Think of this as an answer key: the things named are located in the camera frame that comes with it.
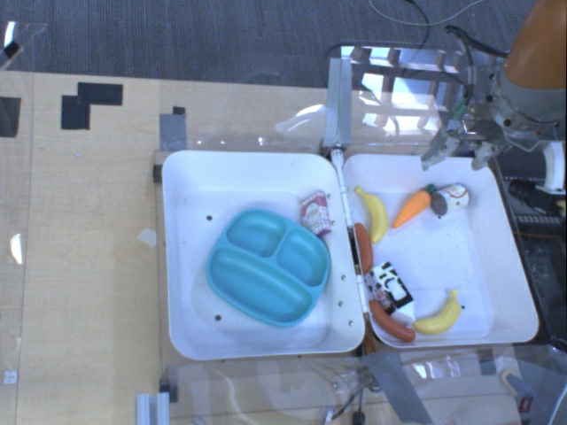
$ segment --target white can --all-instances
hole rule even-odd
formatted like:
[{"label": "white can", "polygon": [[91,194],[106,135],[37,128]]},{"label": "white can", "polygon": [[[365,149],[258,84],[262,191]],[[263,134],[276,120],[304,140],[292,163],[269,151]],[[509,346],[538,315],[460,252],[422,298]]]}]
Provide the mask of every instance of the white can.
[{"label": "white can", "polygon": [[468,204],[469,192],[461,184],[453,184],[431,194],[431,209],[438,216],[444,216]]}]

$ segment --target wooden table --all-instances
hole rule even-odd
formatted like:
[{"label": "wooden table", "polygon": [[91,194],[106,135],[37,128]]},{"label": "wooden table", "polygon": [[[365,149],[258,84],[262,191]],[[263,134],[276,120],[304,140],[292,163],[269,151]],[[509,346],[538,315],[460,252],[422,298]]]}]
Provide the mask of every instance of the wooden table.
[{"label": "wooden table", "polygon": [[[79,81],[122,84],[123,103],[92,105],[90,130],[62,130],[61,97],[75,96]],[[4,72],[0,96],[22,98],[18,136],[0,138],[0,211],[9,217],[0,243],[21,233],[24,245],[22,265],[0,258],[0,336],[15,342],[0,350],[19,358],[18,383],[0,388],[0,422],[135,423],[136,394],[156,393],[161,374],[157,250],[138,238],[156,230],[159,115],[185,107],[191,143],[277,140],[274,125],[324,104],[326,90]],[[396,423],[379,395],[367,417]],[[485,417],[517,421],[504,392],[482,401]],[[469,402],[433,395],[426,405],[443,417]],[[206,423],[314,423],[318,410]]]}]

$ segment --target orange carrot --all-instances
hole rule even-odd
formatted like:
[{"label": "orange carrot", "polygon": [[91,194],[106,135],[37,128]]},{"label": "orange carrot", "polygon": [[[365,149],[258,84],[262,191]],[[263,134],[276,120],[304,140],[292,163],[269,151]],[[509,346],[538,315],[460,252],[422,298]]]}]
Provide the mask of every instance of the orange carrot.
[{"label": "orange carrot", "polygon": [[435,191],[433,185],[427,186],[427,189],[418,190],[414,195],[408,198],[408,201],[401,207],[400,213],[392,224],[392,228],[397,228],[413,219],[421,211],[426,210],[431,204],[431,193]]}]

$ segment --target brown sausage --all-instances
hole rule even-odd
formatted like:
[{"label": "brown sausage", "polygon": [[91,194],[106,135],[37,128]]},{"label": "brown sausage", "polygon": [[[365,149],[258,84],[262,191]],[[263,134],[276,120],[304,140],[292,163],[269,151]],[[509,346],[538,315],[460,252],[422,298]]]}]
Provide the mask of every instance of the brown sausage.
[{"label": "brown sausage", "polygon": [[354,235],[358,245],[358,254],[361,258],[362,273],[366,274],[374,266],[374,252],[369,232],[361,223],[354,224]]},{"label": "brown sausage", "polygon": [[395,336],[404,342],[413,342],[416,339],[416,332],[411,328],[406,328],[392,318],[378,301],[370,301],[370,312],[372,318],[378,325],[391,336]]}]

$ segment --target yellow banana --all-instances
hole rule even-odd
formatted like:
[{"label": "yellow banana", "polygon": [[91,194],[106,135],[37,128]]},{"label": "yellow banana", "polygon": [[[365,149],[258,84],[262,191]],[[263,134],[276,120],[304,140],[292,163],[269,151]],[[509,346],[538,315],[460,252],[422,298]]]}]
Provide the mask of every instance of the yellow banana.
[{"label": "yellow banana", "polygon": [[384,237],[388,230],[388,213],[384,203],[380,197],[365,192],[360,186],[356,186],[354,192],[362,197],[366,207],[369,209],[371,218],[370,241],[375,244]]},{"label": "yellow banana", "polygon": [[451,290],[451,297],[443,310],[430,318],[414,321],[414,329],[427,336],[440,334],[453,326],[459,315],[461,315],[461,306],[457,302],[457,290]]}]

